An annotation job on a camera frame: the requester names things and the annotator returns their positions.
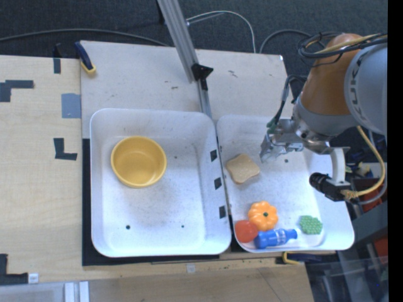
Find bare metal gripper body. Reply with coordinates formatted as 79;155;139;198
268;118;340;155

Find tan bread slice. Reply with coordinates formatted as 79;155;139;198
225;153;261;186

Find white plastic tray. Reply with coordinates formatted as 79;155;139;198
89;108;233;259
215;114;356;254

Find orange pumpkin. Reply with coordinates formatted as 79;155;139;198
247;200;280;232

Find green grapes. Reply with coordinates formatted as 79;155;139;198
298;215;324;236

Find red tomato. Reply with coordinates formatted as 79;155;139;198
234;219;259;244

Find blue bottle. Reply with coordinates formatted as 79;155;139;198
253;228;298;250

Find yellow bowl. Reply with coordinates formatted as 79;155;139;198
110;135;168;189

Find black cylinder on white bracket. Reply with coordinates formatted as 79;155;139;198
309;148;352;203

